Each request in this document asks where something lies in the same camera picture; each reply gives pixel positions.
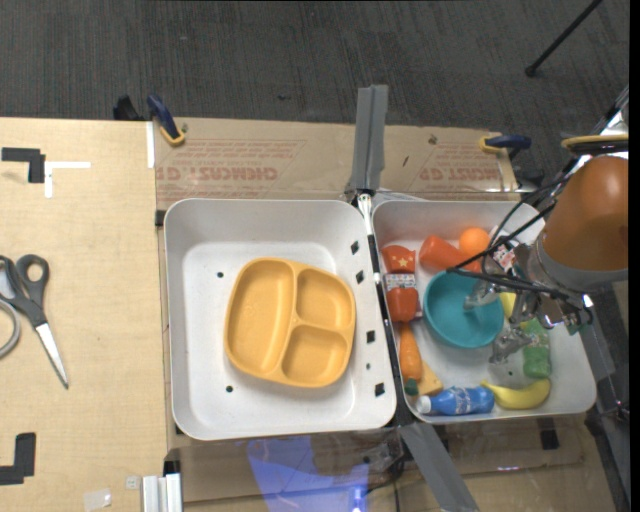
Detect teal bowl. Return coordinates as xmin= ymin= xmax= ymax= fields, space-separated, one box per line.
xmin=422 ymin=270 xmax=506 ymax=350

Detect white plastic tray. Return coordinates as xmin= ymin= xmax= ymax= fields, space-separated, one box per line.
xmin=370 ymin=199 xmax=599 ymax=426
xmin=163 ymin=198 xmax=398 ymax=442

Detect orange ball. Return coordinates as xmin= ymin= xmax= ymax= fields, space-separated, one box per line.
xmin=458 ymin=227 xmax=493 ymax=258

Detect blue bottle white cap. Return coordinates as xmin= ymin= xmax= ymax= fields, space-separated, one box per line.
xmin=415 ymin=384 xmax=496 ymax=418

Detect orange carrot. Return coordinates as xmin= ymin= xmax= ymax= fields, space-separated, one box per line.
xmin=397 ymin=322 xmax=426 ymax=397

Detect orange cone shaped toy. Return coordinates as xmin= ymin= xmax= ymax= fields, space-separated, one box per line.
xmin=418 ymin=234 xmax=482 ymax=274

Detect yellow cheese wedge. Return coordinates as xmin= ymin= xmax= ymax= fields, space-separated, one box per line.
xmin=416 ymin=359 xmax=445 ymax=398

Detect yellow banana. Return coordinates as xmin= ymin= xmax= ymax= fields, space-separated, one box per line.
xmin=480 ymin=377 xmax=553 ymax=412

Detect orange divided plate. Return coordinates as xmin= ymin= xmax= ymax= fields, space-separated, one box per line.
xmin=223 ymin=257 xmax=358 ymax=390

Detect brown cardboard board red print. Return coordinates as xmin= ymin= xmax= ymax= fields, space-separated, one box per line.
xmin=153 ymin=117 xmax=586 ymax=504

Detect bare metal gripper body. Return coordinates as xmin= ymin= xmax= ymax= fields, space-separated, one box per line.
xmin=499 ymin=244 xmax=594 ymax=335

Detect red bottle with yellow star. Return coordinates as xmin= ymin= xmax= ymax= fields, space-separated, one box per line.
xmin=380 ymin=244 xmax=421 ymax=324

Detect green toy vegetable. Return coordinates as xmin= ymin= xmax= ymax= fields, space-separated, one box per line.
xmin=521 ymin=318 xmax=553 ymax=380

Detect grey handled scissors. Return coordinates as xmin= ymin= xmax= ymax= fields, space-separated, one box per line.
xmin=0 ymin=253 xmax=70 ymax=391

